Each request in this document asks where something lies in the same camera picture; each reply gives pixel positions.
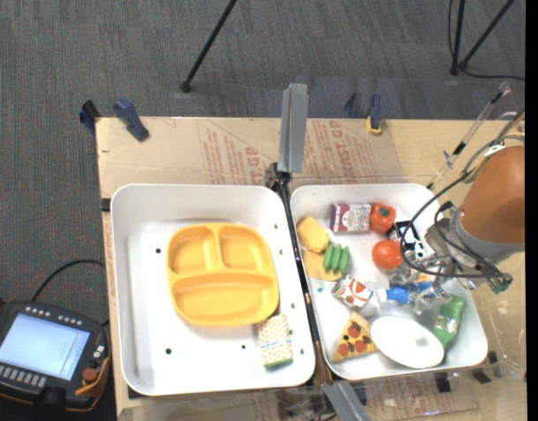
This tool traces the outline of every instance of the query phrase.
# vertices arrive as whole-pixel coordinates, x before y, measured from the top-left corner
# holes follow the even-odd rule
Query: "tripod leg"
[[[487,36],[489,36],[489,33],[492,31],[492,29],[495,27],[495,25],[499,22],[499,20],[505,15],[506,11],[511,7],[511,4],[514,3],[514,0],[508,0],[505,3],[505,6],[500,10],[499,14],[493,19],[491,24],[487,27],[481,38],[477,41],[476,45],[471,48],[470,52],[467,54],[467,56],[460,62],[460,68],[466,68],[468,67],[468,61],[471,59],[471,56],[475,54],[475,52],[478,50],[478,48],[483,44],[484,40],[487,39]]]
[[[212,34],[206,41],[206,45],[204,45],[204,48],[202,49],[202,52],[200,52],[200,55],[198,56],[197,60],[195,61],[194,66],[192,66],[192,69],[190,70],[189,74],[187,75],[186,80],[184,80],[181,83],[181,90],[183,92],[190,92],[190,82],[192,81],[192,78],[194,77],[195,73],[198,71],[198,68],[200,67],[200,64],[202,64],[202,61],[204,60],[204,57],[208,53],[208,50],[210,50],[210,47],[214,43],[214,40],[216,40],[216,37],[218,36],[219,31],[221,30],[222,26],[226,22],[227,17],[230,15],[230,12],[232,12],[233,7],[237,3],[237,0],[230,0],[229,4],[227,5],[226,9],[224,10],[224,13],[222,14],[222,17],[219,19],[218,23],[214,27],[214,30],[212,31]]]
[[[456,25],[456,41],[454,43],[454,54],[452,56],[452,67],[450,74],[458,75],[458,55],[460,54],[460,39],[462,38],[463,11],[465,10],[465,0],[460,0],[460,9],[458,10],[458,22]]]

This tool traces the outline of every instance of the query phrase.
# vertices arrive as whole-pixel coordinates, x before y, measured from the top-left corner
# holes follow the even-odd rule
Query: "green bottle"
[[[458,332],[464,305],[465,299],[451,295],[450,299],[438,310],[438,315],[434,321],[433,334],[441,341],[444,349]]]

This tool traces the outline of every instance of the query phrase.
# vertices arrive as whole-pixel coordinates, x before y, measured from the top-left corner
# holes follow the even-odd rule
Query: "pizza slice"
[[[369,321],[353,311],[348,318],[342,334],[339,338],[337,348],[331,358],[332,363],[338,363],[354,357],[377,351],[377,346],[370,337]]]

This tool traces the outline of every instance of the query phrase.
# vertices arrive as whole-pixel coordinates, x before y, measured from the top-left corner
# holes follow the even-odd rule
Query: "display screen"
[[[89,332],[19,313],[0,347],[0,361],[71,380]]]

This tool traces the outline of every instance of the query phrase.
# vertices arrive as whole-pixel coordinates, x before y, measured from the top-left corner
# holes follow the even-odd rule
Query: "white tray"
[[[315,356],[291,236],[278,195],[261,186],[130,184],[111,200],[121,368],[143,395],[297,386]],[[199,327],[171,304],[166,246],[194,223],[240,223],[267,241],[291,329],[292,363],[265,368],[257,325]]]
[[[321,226],[327,228],[332,243],[348,246],[351,258],[348,272],[356,280],[369,289],[387,288],[389,278],[376,268],[371,256],[372,247],[385,236],[370,231],[350,234],[334,233],[329,229],[331,205],[333,203],[385,203],[411,218],[432,196],[433,193],[427,188],[411,183],[305,185],[292,193],[291,212],[295,221],[308,216],[315,218]],[[433,223],[438,207],[437,202],[431,203],[417,217],[415,228],[421,239],[424,239],[427,228]],[[424,247],[427,252],[431,251],[426,243]],[[381,352],[332,363],[331,357],[337,347],[342,329],[348,321],[350,308],[332,295],[331,290],[335,282],[321,281],[309,275],[306,275],[306,279],[312,295],[326,362],[338,376],[356,381],[419,372],[414,368],[398,364]],[[444,361],[437,367],[426,368],[423,371],[473,367],[483,361],[487,354],[487,338],[470,292],[456,279],[446,282],[442,287],[448,293],[463,296],[466,305],[457,337],[450,345]],[[378,303],[376,296],[372,296],[360,313],[370,322],[383,315],[399,315],[419,321],[425,327],[432,329],[437,311],[438,308],[436,311],[428,310],[421,318],[417,318],[410,306],[394,301]]]

